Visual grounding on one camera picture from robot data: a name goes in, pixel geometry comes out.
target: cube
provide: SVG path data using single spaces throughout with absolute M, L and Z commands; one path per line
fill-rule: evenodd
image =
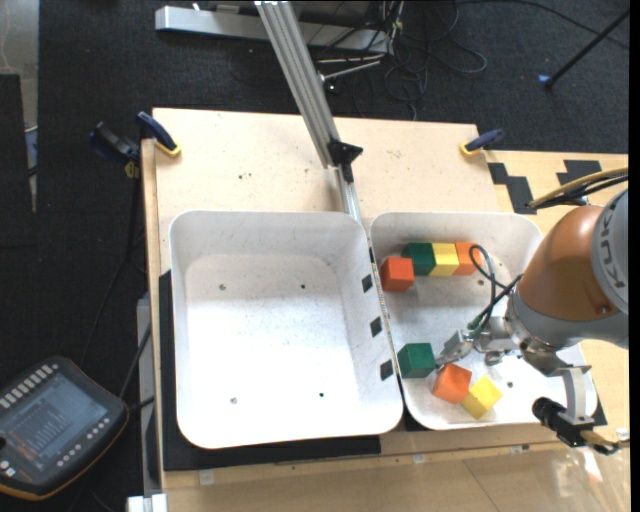
M 458 261 L 460 262 L 460 264 L 458 265 L 458 268 L 453 272 L 452 275 L 470 276 L 476 271 L 476 267 L 471 261 L 471 257 L 469 256 L 469 250 L 471 249 L 472 245 L 475 245 L 475 242 L 456 242 L 455 243 L 456 252 L 458 253 Z M 482 253 L 478 249 L 475 249 L 473 251 L 473 256 L 475 257 L 475 260 L 478 262 L 478 264 L 482 265 L 482 262 L 484 261 L 484 259 L 482 257 Z
M 411 258 L 413 272 L 417 276 L 428 276 L 436 266 L 436 257 L 433 247 L 426 242 L 411 242 L 402 249 L 403 258 Z
M 431 343 L 407 343 L 398 352 L 400 374 L 404 379 L 420 379 L 436 369 Z
M 470 370 L 454 363 L 447 363 L 438 370 L 431 393 L 452 404 L 459 404 L 469 393 L 470 383 Z
M 436 266 L 431 270 L 429 276 L 450 276 L 453 274 L 460 266 L 455 244 L 433 243 L 431 247 L 436 259 Z
M 380 282 L 385 291 L 406 292 L 414 281 L 411 258 L 389 256 L 380 268 Z
M 460 405 L 462 405 L 471 416 L 479 420 L 489 412 L 501 398 L 502 392 L 489 377 L 483 375 L 469 388 L 469 393 L 462 399 Z

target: green block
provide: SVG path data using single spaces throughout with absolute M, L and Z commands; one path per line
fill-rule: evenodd
M 427 242 L 411 242 L 402 249 L 403 258 L 413 261 L 413 273 L 417 276 L 428 276 L 436 266 L 436 255 L 433 246 Z
M 431 343 L 407 343 L 398 352 L 400 374 L 404 379 L 420 379 L 436 369 Z

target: yellow block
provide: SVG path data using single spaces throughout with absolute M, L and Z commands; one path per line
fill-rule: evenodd
M 502 392 L 491 382 L 489 377 L 483 375 L 469 388 L 469 393 L 462 399 L 460 404 L 471 416 L 479 420 L 501 398 Z
M 456 244 L 432 243 L 433 255 L 436 259 L 435 268 L 429 276 L 450 276 L 460 266 Z

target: orange block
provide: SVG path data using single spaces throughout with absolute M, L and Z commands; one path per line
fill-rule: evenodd
M 431 392 L 452 404 L 459 404 L 469 393 L 471 371 L 454 363 L 447 363 L 438 370 Z
M 411 258 L 389 256 L 380 268 L 380 282 L 385 291 L 406 292 L 414 281 Z
M 456 251 L 458 252 L 460 266 L 453 271 L 453 274 L 451 274 L 452 276 L 470 276 L 476 271 L 476 267 L 469 256 L 469 250 L 474 244 L 475 242 L 456 242 Z M 473 256 L 478 264 L 482 265 L 484 259 L 482 257 L 482 253 L 478 249 L 474 249 Z

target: table top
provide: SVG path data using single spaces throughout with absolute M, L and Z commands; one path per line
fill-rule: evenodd
M 154 109 L 153 115 L 183 148 L 171 159 L 155 151 L 152 141 L 142 143 L 152 334 L 157 340 L 158 277 L 170 268 L 168 229 L 176 215 L 189 209 L 325 211 L 341 206 L 335 175 L 321 166 L 300 116 L 181 109 Z M 465 158 L 460 144 L 478 136 L 477 128 L 468 124 L 336 118 L 336 125 L 343 141 L 364 149 L 353 169 L 365 228 L 381 213 L 392 211 L 513 211 L 509 186 L 492 179 L 492 171 L 495 175 L 502 167 L 510 177 L 525 179 L 533 197 L 539 197 L 559 185 L 557 173 L 566 172 L 567 162 L 595 163 L 602 169 L 628 165 L 627 155 L 607 154 L 486 150 Z M 618 189 L 594 194 L 591 200 L 604 203 Z M 568 208 L 541 210 L 530 218 L 546 233 Z M 593 366 L 591 375 L 608 420 L 597 430 L 614 439 L 616 429 L 628 430 L 630 424 L 628 352 L 597 340 L 585 340 L 581 348 Z M 154 343 L 157 383 L 158 350 Z M 462 460 L 475 452 L 506 455 L 514 446 L 534 447 L 533 451 L 562 447 L 553 432 L 533 424 L 425 432 L 398 426 L 381 436 L 381 444 L 380 456 L 351 461 L 216 469 L 216 481 L 236 482 L 242 492 L 241 482 L 283 478 L 293 471 L 299 475 L 301 467 L 305 474 L 379 469 L 380 477 L 386 478 L 398 465 L 414 465 L 416 457 Z M 197 487 L 202 476 L 197 471 L 162 472 L 161 485 L 175 490 L 175 499 L 182 500 L 182 490 Z M 229 510 L 244 510 L 237 500 L 234 503 L 235 508 L 229 502 Z

